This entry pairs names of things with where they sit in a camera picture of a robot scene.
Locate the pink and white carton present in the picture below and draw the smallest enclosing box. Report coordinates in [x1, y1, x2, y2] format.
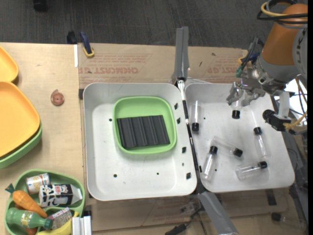
[46, 207, 73, 230]

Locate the orange carrot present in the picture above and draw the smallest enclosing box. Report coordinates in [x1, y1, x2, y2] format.
[4, 183, 48, 219]

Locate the clear plastic bottle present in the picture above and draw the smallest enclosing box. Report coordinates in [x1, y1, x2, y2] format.
[201, 145, 219, 182]
[211, 136, 244, 158]
[271, 212, 307, 232]
[191, 100, 201, 132]
[253, 126, 271, 158]
[230, 99, 242, 119]
[235, 161, 268, 181]

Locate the black ribbed sheet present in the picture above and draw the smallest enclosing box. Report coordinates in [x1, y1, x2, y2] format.
[116, 115, 171, 149]

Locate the black cylinder on white bracket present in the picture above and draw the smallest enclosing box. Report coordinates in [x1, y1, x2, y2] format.
[262, 91, 293, 132]

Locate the cow print milk carton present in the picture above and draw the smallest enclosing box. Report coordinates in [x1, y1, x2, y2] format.
[38, 183, 84, 208]

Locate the yellow banana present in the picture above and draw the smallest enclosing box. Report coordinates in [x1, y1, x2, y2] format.
[36, 211, 80, 235]

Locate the thin black and white rod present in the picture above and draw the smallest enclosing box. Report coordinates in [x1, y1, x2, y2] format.
[177, 80, 203, 181]

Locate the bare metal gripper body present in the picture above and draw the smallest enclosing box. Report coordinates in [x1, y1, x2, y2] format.
[240, 66, 269, 95]

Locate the red and white can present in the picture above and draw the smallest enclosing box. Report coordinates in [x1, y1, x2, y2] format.
[25, 172, 51, 195]

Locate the yellow plate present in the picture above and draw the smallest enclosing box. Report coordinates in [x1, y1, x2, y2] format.
[0, 45, 20, 83]
[0, 81, 41, 158]

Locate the brown round tape roll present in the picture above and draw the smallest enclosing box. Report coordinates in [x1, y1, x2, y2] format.
[50, 89, 65, 106]

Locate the green bottle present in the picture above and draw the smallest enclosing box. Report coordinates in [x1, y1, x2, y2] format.
[5, 207, 53, 230]

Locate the brown cardboard board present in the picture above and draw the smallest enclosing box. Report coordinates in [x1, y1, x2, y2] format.
[77, 42, 290, 232]

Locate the white plastic tray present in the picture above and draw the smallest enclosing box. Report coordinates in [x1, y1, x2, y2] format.
[184, 83, 296, 194]
[83, 82, 198, 202]

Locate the green divided plate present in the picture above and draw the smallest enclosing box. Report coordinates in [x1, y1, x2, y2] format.
[4, 168, 87, 235]

